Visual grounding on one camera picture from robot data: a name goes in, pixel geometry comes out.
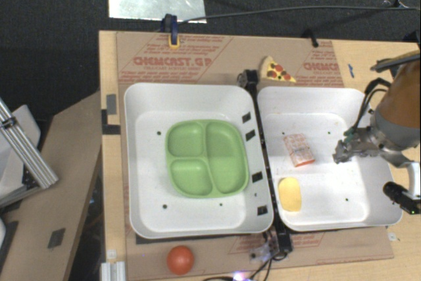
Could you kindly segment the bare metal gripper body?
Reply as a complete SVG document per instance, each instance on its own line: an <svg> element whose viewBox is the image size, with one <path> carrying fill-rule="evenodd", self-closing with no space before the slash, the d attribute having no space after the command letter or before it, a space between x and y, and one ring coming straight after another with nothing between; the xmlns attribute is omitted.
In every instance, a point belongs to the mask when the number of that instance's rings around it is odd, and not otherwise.
<svg viewBox="0 0 421 281"><path fill-rule="evenodd" d="M368 126L346 132L345 145L354 149L353 157L381 157L397 168L406 168L415 160L409 159L403 151L415 147L415 129L406 127L380 129Z"/></svg>

